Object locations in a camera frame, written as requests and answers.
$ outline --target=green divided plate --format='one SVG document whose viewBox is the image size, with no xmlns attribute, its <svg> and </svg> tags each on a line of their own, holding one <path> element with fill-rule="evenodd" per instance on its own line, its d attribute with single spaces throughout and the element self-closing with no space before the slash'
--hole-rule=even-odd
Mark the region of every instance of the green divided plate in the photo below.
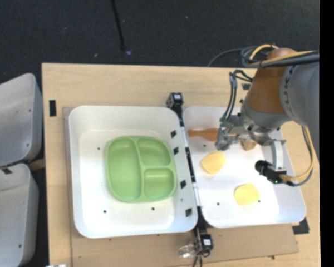
<svg viewBox="0 0 334 267">
<path fill-rule="evenodd" d="M 124 202 L 164 200 L 176 189 L 176 169 L 169 146 L 148 136 L 123 136 L 106 148 L 111 192 Z"/>
</svg>

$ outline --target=yellow object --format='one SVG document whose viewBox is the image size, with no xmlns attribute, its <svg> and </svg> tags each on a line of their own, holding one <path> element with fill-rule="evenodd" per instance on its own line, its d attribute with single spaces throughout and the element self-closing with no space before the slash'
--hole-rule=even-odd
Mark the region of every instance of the yellow object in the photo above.
<svg viewBox="0 0 334 267">
<path fill-rule="evenodd" d="M 203 158 L 200 164 L 208 173 L 215 174 L 225 164 L 225 156 L 220 151 L 212 152 Z"/>
<path fill-rule="evenodd" d="M 246 206 L 258 201 L 260 194 L 253 184 L 248 183 L 235 189 L 234 198 L 240 206 Z"/>
</svg>

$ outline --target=orange object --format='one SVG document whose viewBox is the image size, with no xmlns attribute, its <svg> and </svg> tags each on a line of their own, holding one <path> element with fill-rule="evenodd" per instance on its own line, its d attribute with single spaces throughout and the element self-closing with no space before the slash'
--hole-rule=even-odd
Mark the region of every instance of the orange object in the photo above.
<svg viewBox="0 0 334 267">
<path fill-rule="evenodd" d="M 205 130 L 188 130 L 188 135 L 201 136 L 210 141 L 217 141 L 218 129 L 217 128 L 206 128 Z"/>
</svg>

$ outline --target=yellow food item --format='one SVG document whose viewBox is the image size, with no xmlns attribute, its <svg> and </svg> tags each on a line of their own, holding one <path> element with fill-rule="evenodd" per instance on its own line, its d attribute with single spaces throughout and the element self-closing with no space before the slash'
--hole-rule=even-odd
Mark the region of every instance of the yellow food item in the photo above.
<svg viewBox="0 0 334 267">
<path fill-rule="evenodd" d="M 225 164 L 225 156 L 221 151 L 211 152 L 200 162 L 206 172 L 215 174 L 222 169 Z"/>
<path fill-rule="evenodd" d="M 258 201 L 260 194 L 253 184 L 248 183 L 235 189 L 234 198 L 240 206 L 246 206 Z"/>
</svg>

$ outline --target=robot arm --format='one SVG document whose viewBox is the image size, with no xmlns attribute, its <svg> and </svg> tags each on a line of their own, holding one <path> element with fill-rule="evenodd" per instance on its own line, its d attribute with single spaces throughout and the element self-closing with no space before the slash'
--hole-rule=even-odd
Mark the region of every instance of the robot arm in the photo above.
<svg viewBox="0 0 334 267">
<path fill-rule="evenodd" d="M 276 48 L 265 60 L 287 59 L 296 54 L 289 48 Z M 259 67 L 241 113 L 221 121 L 215 143 L 218 150 L 226 150 L 232 143 L 248 137 L 260 145 L 271 145 L 273 162 L 277 162 L 280 145 L 269 133 L 287 121 L 295 121 L 309 129 L 319 159 L 319 61 L 303 63 L 300 58 L 290 66 Z"/>
</svg>

